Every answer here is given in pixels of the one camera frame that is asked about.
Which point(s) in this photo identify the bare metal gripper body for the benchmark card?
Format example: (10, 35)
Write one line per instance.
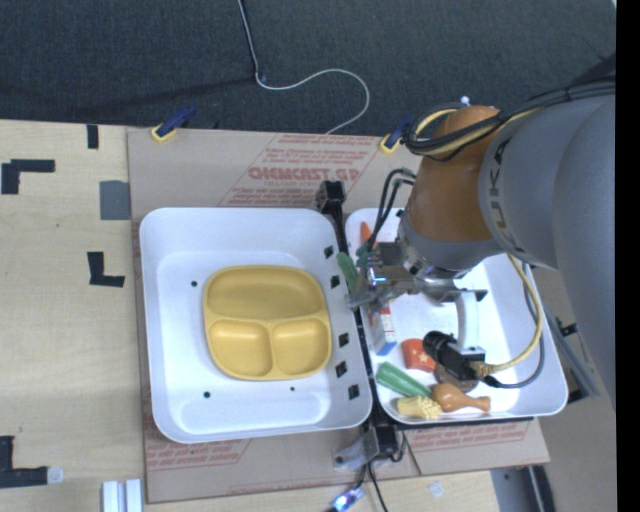
(392, 270)

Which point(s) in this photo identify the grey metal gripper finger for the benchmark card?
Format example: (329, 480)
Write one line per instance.
(386, 298)
(357, 299)

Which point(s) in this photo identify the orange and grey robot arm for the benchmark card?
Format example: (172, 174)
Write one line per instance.
(540, 190)

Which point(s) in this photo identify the green toy vegetable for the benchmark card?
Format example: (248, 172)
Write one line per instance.
(347, 267)

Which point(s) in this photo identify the white blue orange carton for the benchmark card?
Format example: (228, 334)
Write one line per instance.
(385, 335)

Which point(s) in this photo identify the orange carrot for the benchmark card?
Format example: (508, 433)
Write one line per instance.
(366, 232)

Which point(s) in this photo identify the green toy cucumber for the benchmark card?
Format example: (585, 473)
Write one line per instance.
(400, 380)

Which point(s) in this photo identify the yellow divided plate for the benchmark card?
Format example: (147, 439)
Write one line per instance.
(267, 325)

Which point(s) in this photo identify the brown round biscuit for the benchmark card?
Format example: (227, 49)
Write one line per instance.
(450, 382)

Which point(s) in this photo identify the yellow corn cob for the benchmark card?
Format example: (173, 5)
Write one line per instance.
(417, 407)

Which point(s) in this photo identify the brown chicken drumstick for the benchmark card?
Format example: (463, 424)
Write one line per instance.
(452, 397)

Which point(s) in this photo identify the white plastic tray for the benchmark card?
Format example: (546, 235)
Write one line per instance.
(180, 325)
(505, 320)

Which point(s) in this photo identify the brown cardboard board red print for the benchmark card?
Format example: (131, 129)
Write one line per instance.
(210, 170)

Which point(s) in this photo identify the black cylinder on white bracket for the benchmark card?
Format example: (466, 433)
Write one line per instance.
(452, 352)

